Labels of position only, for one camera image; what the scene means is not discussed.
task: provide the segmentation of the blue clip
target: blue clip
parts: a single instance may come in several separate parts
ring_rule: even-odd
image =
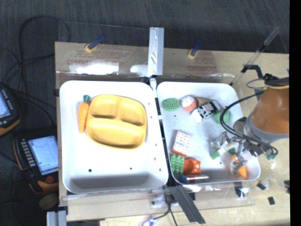
[[[100,44],[104,40],[104,38],[105,38],[105,35],[103,34],[103,35],[99,36],[97,39],[95,39],[94,41],[92,41],[91,43],[87,44],[85,47],[86,51],[88,53],[91,53],[94,49],[97,48],[97,45]]]
[[[198,50],[198,48],[201,46],[201,43],[202,43],[202,41],[201,40],[198,40],[197,42],[196,42],[196,44],[194,45],[194,47],[190,50],[190,52],[189,52],[189,58],[195,58],[195,56],[197,55],[197,50]]]

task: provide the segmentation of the device screen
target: device screen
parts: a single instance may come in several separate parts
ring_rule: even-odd
[[[4,101],[2,94],[0,94],[0,118],[9,116],[9,115],[10,115],[10,111]]]
[[[58,150],[55,136],[28,141],[42,175],[58,169]]]

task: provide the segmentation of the black fabric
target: black fabric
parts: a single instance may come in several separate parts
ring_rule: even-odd
[[[22,92],[14,92],[21,123],[0,138],[0,225],[6,226],[46,225],[40,196],[24,183],[12,142],[24,130],[56,124],[54,41],[94,39],[87,24],[154,26],[165,28],[169,48],[191,48],[201,39],[200,49],[255,52],[277,26],[280,35],[265,52],[289,51],[290,0],[0,0],[0,5],[0,79]],[[108,42],[147,46],[144,38],[125,29]],[[44,58],[14,66],[37,57]]]

